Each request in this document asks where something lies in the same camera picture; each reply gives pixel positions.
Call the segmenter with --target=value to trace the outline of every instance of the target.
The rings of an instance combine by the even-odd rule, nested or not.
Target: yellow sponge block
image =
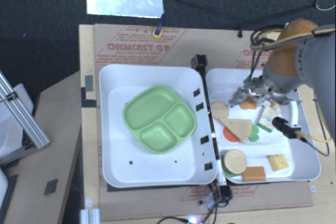
[[[268,160],[274,172],[289,167],[284,154],[268,156]]]

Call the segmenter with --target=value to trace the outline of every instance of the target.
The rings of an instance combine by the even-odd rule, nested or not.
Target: green plate compartment
[[[189,106],[167,86],[153,86],[126,104],[123,121],[149,151],[162,154],[177,147],[196,128]]]

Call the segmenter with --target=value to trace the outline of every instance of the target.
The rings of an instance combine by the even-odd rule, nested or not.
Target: white tray
[[[243,86],[243,80],[248,75],[249,70],[210,70],[206,76],[210,102],[221,101],[229,107],[229,100],[238,87]],[[261,71],[255,71],[254,77],[259,75],[261,75]],[[300,100],[298,92],[293,92],[288,97],[293,100]],[[287,106],[280,106],[279,112],[280,117],[289,119],[289,108]],[[261,113],[260,107],[256,110],[243,110],[239,105],[233,108],[229,107],[229,118],[251,119],[252,123],[255,124],[258,123]],[[302,104],[298,105],[298,115],[298,125],[301,126],[301,130],[310,134]],[[225,151],[236,148],[246,155],[247,166],[263,166],[266,180],[262,182],[312,180],[320,175],[321,167],[316,151],[298,139],[290,140],[277,130],[268,133],[259,128],[258,135],[260,138],[258,141],[253,143],[248,140],[246,143],[233,143],[224,138],[223,125],[216,119],[213,119],[213,121],[219,151],[224,154]],[[284,154],[290,167],[273,172],[267,156],[274,154]],[[245,182],[241,176],[230,177],[229,180],[237,184],[260,183],[260,181]]]
[[[103,175],[114,187],[208,184],[217,174],[201,76],[191,68],[109,65],[99,76]],[[123,123],[122,110],[155,85],[173,89],[196,116],[196,130],[165,154],[148,151]],[[194,91],[200,94],[194,97]],[[196,111],[196,106],[203,109]]]

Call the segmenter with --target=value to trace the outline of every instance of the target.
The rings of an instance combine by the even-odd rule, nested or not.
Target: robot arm
[[[334,29],[335,25],[317,27],[303,19],[288,24],[277,40],[284,43],[288,41],[287,44],[272,51],[262,76],[250,77],[248,87],[239,88],[230,100],[230,105],[241,103],[248,96],[286,104],[290,101],[286,96],[290,91],[307,84],[314,89],[322,120],[335,141]],[[309,32],[311,35],[303,37],[301,41],[290,42],[291,37],[300,37],[302,33]]]

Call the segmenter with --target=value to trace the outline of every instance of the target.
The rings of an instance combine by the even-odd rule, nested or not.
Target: beige round toy
[[[247,166],[246,156],[239,150],[229,150],[224,156],[225,167],[233,174],[242,174]]]

